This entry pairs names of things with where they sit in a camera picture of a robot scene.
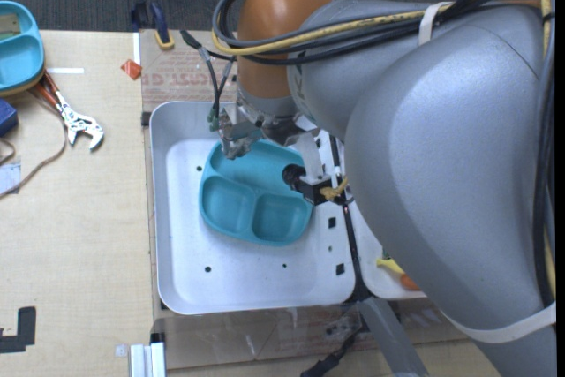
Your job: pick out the dark blue block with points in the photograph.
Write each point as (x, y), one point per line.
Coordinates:
(6, 117)

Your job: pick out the red cube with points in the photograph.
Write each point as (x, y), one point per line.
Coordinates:
(131, 70)

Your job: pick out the brown cardboard board red print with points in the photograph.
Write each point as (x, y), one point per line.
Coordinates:
(185, 79)

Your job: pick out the blue divided plate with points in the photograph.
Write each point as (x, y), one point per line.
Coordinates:
(247, 207)
(20, 57)

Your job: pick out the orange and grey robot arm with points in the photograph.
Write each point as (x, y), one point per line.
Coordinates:
(441, 145)

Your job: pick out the orange carrot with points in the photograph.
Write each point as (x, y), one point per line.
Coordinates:
(408, 282)

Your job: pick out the white plastic tray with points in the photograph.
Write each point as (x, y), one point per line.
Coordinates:
(371, 278)
(247, 278)

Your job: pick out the tan divided plate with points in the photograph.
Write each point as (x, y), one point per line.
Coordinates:
(27, 89)

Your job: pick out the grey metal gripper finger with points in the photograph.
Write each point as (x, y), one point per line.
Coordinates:
(236, 148)

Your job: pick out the black cylinder on white bracket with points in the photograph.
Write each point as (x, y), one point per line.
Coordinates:
(314, 190)

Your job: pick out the thin black and white rod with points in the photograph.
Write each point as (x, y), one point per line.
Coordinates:
(351, 234)

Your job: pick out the yellow banana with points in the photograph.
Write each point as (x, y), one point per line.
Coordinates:
(389, 266)

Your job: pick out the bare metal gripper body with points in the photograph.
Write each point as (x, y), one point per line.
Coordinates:
(273, 128)

